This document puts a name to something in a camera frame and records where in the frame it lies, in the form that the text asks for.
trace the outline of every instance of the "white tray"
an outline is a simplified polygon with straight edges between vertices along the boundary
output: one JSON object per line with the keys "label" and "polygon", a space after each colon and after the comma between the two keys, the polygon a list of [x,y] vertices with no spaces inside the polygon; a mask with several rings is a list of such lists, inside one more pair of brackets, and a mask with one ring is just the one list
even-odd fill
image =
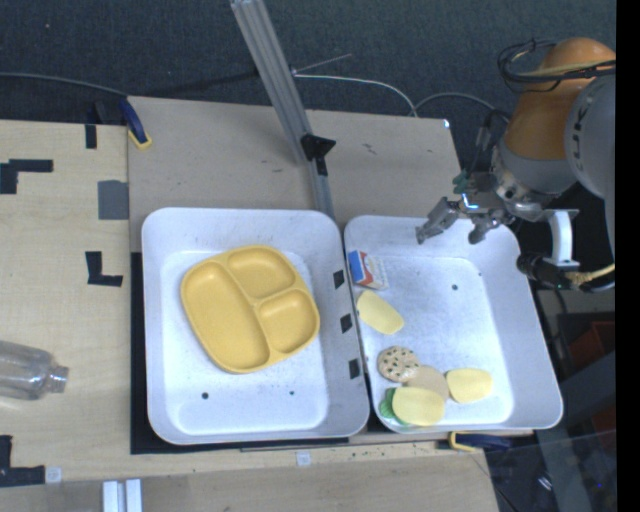
{"label": "white tray", "polygon": [[[199,261],[252,244],[275,247],[291,260],[314,296],[321,325],[301,352],[237,375],[218,368],[196,339],[180,282]],[[316,439],[347,437],[365,425],[370,409],[356,320],[342,240],[329,217],[164,208],[143,224],[142,257],[148,415],[161,438],[179,445]]]}
{"label": "white tray", "polygon": [[[391,336],[359,322],[374,409],[399,433],[543,429],[562,416],[562,398],[527,278],[516,269],[517,240],[506,227],[470,245],[473,229],[458,220],[419,245],[424,219],[362,216],[345,229],[347,252],[382,260],[389,288],[376,291],[401,314],[404,327]],[[364,290],[354,287],[354,297]],[[397,386],[377,370],[377,356],[391,345],[413,349],[441,372],[476,367],[494,379],[490,397],[471,404],[449,399],[445,416],[431,427],[403,426],[379,415],[387,388]]]}

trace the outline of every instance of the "black clamp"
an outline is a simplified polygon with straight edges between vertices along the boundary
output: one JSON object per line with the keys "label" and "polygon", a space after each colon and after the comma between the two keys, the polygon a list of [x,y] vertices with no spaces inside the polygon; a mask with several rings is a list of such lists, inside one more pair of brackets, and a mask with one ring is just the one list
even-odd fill
{"label": "black clamp", "polygon": [[11,436],[0,436],[0,487],[36,485],[45,482],[44,466],[11,467]]}
{"label": "black clamp", "polygon": [[312,160],[316,161],[318,174],[320,176],[327,176],[327,164],[324,161],[324,157],[331,151],[333,146],[336,145],[336,141],[306,133],[300,139],[300,143],[302,144],[302,149],[304,150],[307,160],[309,160],[309,162]]}

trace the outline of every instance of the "potato slice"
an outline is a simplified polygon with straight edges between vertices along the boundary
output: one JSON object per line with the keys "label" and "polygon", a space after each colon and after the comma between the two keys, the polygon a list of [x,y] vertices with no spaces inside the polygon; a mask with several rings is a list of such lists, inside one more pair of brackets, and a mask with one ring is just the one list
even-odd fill
{"label": "potato slice", "polygon": [[404,326],[400,313],[370,290],[362,292],[356,306],[362,321],[382,334],[394,334]]}
{"label": "potato slice", "polygon": [[449,385],[444,374],[433,366],[422,365],[416,368],[413,377],[405,383],[409,387],[435,391],[443,400],[449,398]]}
{"label": "potato slice", "polygon": [[420,427],[433,425],[444,416],[442,397],[435,391],[423,388],[397,388],[393,394],[392,408],[398,419]]}
{"label": "potato slice", "polygon": [[481,400],[491,394],[493,377],[479,368],[457,368],[446,374],[451,398],[461,404]]}

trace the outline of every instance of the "small box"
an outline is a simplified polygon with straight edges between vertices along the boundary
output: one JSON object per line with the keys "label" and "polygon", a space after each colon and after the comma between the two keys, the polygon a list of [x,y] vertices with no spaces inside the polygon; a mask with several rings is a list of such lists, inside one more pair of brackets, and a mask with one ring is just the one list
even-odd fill
{"label": "small box", "polygon": [[351,269],[351,278],[355,284],[376,290],[388,287],[384,265],[379,258],[356,250],[349,252],[347,259]]}

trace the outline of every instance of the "yellow plate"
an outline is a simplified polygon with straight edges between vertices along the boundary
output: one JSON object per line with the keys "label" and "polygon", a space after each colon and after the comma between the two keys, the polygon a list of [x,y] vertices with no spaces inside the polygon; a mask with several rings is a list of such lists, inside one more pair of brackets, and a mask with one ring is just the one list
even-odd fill
{"label": "yellow plate", "polygon": [[239,247],[191,267],[180,287],[196,337],[223,370],[249,373],[306,347],[320,314],[289,259],[266,245]]}

